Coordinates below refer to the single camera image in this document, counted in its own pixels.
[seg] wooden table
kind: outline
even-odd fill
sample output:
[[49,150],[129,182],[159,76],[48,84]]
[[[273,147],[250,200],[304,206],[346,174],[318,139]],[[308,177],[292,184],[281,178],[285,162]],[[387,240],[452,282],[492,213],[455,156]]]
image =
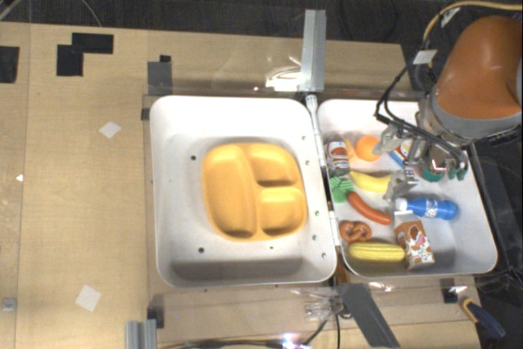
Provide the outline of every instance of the wooden table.
[[[70,45],[73,32],[113,34],[114,53],[85,54],[83,77],[57,77],[57,45]],[[147,62],[171,56],[177,88],[209,93],[263,83],[268,69],[300,57],[302,41],[0,23],[0,45],[20,47],[16,83],[0,84],[0,298],[18,299],[15,312],[0,311],[0,347],[124,347],[125,323],[145,320],[150,301],[141,121]],[[397,45],[327,42],[326,83],[381,91],[403,64]],[[408,81],[399,89],[407,92]],[[99,131],[108,122],[122,128],[110,139]],[[470,277],[457,281],[478,300]],[[75,303],[85,284],[101,293],[94,311]],[[402,347],[479,347],[472,322],[443,304],[434,285],[407,292],[410,285],[398,283],[375,295]],[[174,298],[188,336],[202,329],[221,336],[231,321],[258,336],[273,333],[269,319],[258,323],[262,304],[240,298],[253,314],[240,319],[213,295],[215,311],[203,291]],[[303,307],[294,308],[286,315],[303,324],[297,331],[314,330]],[[342,347],[367,347],[354,320],[342,327]],[[166,342],[168,331],[159,336]],[[335,347],[335,340],[329,323],[314,347]]]

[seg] pretzel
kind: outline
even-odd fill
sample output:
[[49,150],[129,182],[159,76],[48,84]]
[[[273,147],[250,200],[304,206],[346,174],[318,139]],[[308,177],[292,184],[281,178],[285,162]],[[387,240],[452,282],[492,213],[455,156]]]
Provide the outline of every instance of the pretzel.
[[342,239],[349,244],[355,241],[367,241],[373,236],[370,227],[361,221],[342,221],[340,222],[339,230]]

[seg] blue bottle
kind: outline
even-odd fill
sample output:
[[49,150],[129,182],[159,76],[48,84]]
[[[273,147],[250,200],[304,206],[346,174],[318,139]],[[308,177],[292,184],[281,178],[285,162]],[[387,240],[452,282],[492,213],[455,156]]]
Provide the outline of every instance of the blue bottle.
[[398,211],[411,210],[418,217],[443,218],[444,220],[452,220],[458,214],[458,205],[454,202],[447,199],[439,201],[423,196],[409,200],[398,198],[396,209]]

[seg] toy orange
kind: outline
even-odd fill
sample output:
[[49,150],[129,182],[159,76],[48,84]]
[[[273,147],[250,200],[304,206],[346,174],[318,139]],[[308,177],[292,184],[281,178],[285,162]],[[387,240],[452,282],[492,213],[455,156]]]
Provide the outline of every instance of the toy orange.
[[356,143],[356,155],[366,162],[373,162],[380,158],[380,154],[373,154],[374,146],[379,142],[375,136],[362,136]]

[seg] carrot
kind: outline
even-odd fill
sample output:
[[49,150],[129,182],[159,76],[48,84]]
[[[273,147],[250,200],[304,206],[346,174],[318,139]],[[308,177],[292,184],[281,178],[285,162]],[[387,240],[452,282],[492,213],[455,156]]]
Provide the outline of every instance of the carrot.
[[349,194],[346,196],[346,200],[349,201],[349,204],[352,205],[353,209],[355,209],[362,216],[368,218],[370,221],[383,224],[384,226],[388,226],[392,223],[392,217],[389,214],[371,208],[357,193],[349,192]]

